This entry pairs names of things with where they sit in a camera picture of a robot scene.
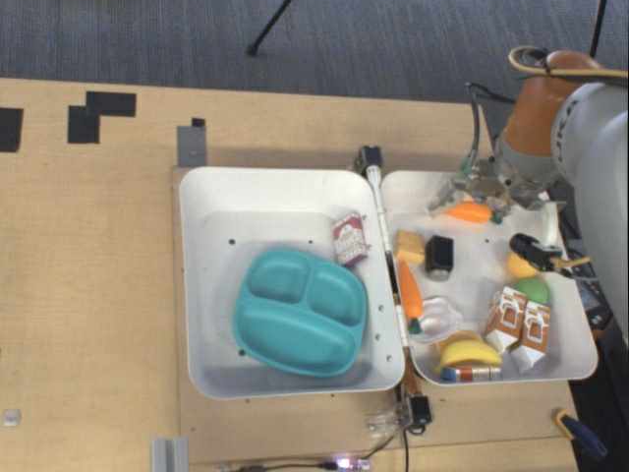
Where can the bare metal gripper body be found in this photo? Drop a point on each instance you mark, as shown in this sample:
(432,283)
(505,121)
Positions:
(491,185)

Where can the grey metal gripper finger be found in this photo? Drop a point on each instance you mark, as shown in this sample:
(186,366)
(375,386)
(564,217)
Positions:
(444,197)
(497,207)

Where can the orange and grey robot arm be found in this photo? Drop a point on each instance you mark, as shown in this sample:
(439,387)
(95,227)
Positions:
(597,165)

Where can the orange carrot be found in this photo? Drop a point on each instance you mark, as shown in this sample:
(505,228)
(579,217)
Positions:
(469,212)
(410,293)

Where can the black bottle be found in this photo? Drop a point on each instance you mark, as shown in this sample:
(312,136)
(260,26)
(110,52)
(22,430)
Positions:
(439,256)

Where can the white plastic tray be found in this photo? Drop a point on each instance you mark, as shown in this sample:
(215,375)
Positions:
(275,204)
(491,268)

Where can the yellow lemon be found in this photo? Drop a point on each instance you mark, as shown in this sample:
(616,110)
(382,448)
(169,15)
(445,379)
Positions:
(518,267)

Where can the green round fruit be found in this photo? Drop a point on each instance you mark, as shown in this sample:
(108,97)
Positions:
(534,290)

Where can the maroon and white small carton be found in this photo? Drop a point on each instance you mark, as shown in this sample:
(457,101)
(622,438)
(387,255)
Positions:
(350,241)

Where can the brown and white carton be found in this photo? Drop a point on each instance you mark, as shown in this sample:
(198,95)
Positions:
(506,317)
(533,335)

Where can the clear plastic cup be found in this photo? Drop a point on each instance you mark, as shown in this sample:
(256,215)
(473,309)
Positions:
(440,320)

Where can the yellow banana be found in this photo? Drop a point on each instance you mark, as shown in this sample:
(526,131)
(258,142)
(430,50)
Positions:
(469,353)

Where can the blue capped can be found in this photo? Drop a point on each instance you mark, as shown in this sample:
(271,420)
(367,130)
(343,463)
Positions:
(472,374)

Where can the teal divided plate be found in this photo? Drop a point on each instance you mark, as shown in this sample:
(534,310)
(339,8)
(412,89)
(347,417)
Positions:
(295,322)

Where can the black tripod leg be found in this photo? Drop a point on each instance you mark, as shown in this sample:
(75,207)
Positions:
(280,13)
(602,8)

